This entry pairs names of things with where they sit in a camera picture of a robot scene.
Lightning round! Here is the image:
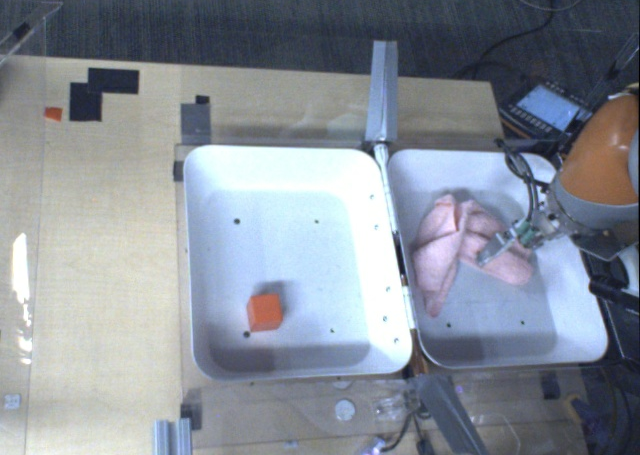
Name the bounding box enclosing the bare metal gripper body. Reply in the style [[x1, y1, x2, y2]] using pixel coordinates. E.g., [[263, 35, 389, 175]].
[[506, 210, 572, 248]]

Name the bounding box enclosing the orange cube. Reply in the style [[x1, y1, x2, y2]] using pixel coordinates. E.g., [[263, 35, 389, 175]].
[[245, 292, 285, 334]]

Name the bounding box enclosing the white plastic tray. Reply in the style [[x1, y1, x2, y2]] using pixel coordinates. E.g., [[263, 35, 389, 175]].
[[182, 143, 414, 384], [386, 148, 610, 371]]

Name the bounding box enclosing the black cylinder on white bracket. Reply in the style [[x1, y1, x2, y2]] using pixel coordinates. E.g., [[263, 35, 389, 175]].
[[588, 242, 640, 305]]

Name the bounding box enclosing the pink cloth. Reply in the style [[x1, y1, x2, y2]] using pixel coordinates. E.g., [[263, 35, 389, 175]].
[[410, 190, 536, 319]]

